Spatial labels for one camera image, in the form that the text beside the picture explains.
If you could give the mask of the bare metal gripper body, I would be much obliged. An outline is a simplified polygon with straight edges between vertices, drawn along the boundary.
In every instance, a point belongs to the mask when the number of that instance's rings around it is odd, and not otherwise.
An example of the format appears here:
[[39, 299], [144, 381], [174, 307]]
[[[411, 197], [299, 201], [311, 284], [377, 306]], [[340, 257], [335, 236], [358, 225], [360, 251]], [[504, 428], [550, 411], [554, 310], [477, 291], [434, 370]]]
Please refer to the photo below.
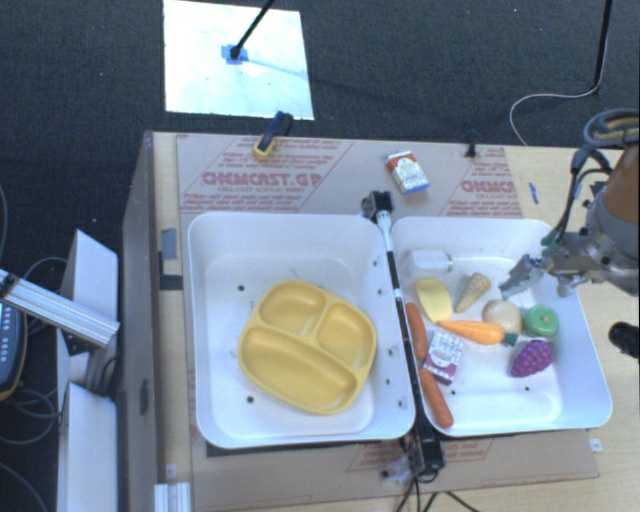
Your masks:
[[560, 297], [579, 285], [608, 283], [631, 297], [638, 296], [638, 257], [614, 244], [606, 235], [566, 233], [542, 251], [545, 270], [557, 280]]

